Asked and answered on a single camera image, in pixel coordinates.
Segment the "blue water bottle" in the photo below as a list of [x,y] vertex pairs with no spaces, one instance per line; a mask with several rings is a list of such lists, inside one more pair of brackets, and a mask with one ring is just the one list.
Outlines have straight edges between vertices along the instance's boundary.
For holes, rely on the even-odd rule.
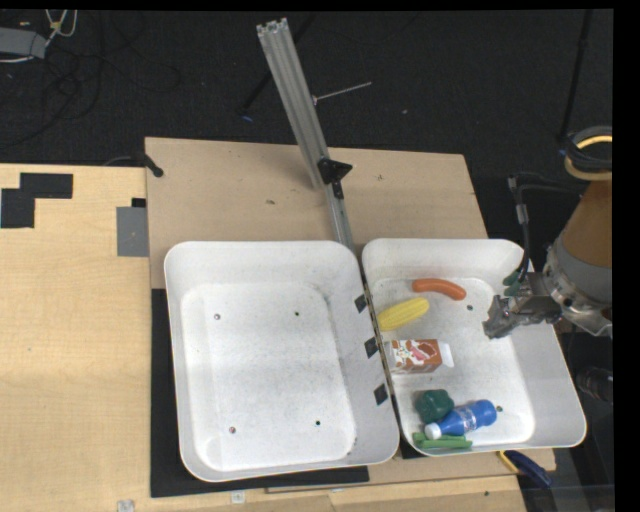
[[443,435],[463,436],[480,427],[492,425],[498,413],[489,400],[478,400],[470,405],[455,407],[444,418],[424,427],[428,439],[440,439]]

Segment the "yellow cable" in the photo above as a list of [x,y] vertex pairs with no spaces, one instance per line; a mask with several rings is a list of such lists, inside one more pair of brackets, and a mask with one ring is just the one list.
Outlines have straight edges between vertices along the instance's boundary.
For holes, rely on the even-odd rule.
[[511,471],[513,471],[514,473],[520,473],[520,470],[517,467],[515,467],[513,462],[511,462],[508,459],[508,457],[504,454],[504,450],[501,450],[498,452],[498,457],[504,463],[504,465],[507,466]]
[[[597,144],[598,142],[613,142],[613,135],[595,135],[580,141],[576,146],[580,149],[591,146],[591,144]],[[607,172],[584,172],[576,169],[571,159],[567,156],[564,159],[564,167],[571,176],[585,181],[607,181],[613,179],[612,171]]]

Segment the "orange sausage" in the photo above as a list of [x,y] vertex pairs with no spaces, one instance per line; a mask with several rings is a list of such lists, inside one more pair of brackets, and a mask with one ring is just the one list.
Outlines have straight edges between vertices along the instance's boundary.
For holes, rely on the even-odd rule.
[[453,300],[462,300],[467,296],[467,291],[462,287],[446,279],[416,279],[411,285],[414,292],[438,292],[444,293]]

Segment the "blue object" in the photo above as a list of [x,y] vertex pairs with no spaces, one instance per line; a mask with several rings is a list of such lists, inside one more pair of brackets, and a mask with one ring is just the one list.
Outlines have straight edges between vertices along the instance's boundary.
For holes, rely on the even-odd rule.
[[492,425],[497,417],[496,408],[489,400],[478,400],[470,405],[455,407],[440,421],[425,425],[424,433],[429,439],[440,439],[443,435],[463,436],[480,427]]
[[540,489],[551,489],[553,483],[549,473],[540,466],[537,462],[534,462],[524,453],[517,452],[515,450],[505,450],[505,457],[507,457],[515,467],[527,475]]

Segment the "wooden board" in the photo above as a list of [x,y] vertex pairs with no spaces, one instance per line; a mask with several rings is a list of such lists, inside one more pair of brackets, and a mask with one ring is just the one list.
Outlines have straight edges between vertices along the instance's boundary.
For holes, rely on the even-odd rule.
[[[151,283],[187,240],[333,240],[323,190],[297,146],[148,138]],[[461,155],[332,148],[358,254],[374,238],[486,238]]]
[[[150,175],[2,164],[0,188],[18,187],[20,172],[73,173],[74,194],[38,199],[34,229],[0,229],[2,509],[113,512],[131,499],[136,511],[237,510],[230,493],[149,497],[149,260],[117,256],[116,207],[144,197]],[[427,498],[450,510],[525,510],[516,478],[492,454],[442,461],[391,461],[372,468],[378,485],[342,492],[247,491],[243,510],[355,512],[367,500],[421,510]],[[425,477],[447,480],[415,481]]]

